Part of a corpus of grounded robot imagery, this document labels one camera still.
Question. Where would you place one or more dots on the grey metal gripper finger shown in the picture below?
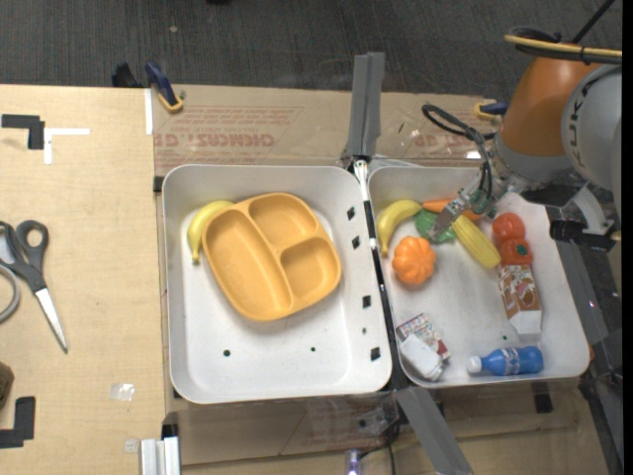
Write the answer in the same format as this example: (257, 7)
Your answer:
(443, 221)

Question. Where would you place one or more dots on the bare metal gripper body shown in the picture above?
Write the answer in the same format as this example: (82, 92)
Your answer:
(487, 191)

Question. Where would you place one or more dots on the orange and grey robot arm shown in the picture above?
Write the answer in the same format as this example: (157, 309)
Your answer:
(544, 112)

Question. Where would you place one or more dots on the orange carrot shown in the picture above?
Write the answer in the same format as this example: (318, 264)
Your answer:
(437, 205)

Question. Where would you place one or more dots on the green lettuce leaf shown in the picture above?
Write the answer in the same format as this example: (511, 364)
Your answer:
(424, 221)

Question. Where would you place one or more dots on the yellow corn cob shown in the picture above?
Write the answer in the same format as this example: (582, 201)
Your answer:
(477, 240)

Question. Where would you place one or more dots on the red tomato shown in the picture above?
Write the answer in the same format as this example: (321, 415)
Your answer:
(508, 226)

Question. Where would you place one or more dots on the orange pumpkin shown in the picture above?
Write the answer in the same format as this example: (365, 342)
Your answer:
(413, 260)

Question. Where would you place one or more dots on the yellow banana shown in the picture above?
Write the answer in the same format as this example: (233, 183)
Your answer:
(388, 220)
(198, 225)

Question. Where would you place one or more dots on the orange persimmon green stem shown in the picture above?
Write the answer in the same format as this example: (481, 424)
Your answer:
(516, 253)

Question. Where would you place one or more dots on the white plastic tray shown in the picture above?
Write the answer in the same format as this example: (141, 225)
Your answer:
(470, 314)
(277, 359)

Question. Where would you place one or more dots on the small colourful printed carton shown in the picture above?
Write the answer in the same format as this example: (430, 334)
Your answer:
(423, 328)

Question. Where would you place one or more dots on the brown and white carton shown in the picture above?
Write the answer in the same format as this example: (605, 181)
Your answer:
(521, 300)

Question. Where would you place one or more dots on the small white bottle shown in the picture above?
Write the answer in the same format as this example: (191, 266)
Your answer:
(420, 359)

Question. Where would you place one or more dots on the blue bottle white cap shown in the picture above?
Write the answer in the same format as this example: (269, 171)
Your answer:
(514, 360)

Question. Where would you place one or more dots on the orange divided plate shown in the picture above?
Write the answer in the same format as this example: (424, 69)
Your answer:
(269, 260)

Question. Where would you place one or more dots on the brown cardboard board red print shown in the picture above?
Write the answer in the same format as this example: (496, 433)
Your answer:
(257, 131)

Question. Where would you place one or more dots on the black cylinder on white bracket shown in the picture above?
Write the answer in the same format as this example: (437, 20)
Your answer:
(581, 230)

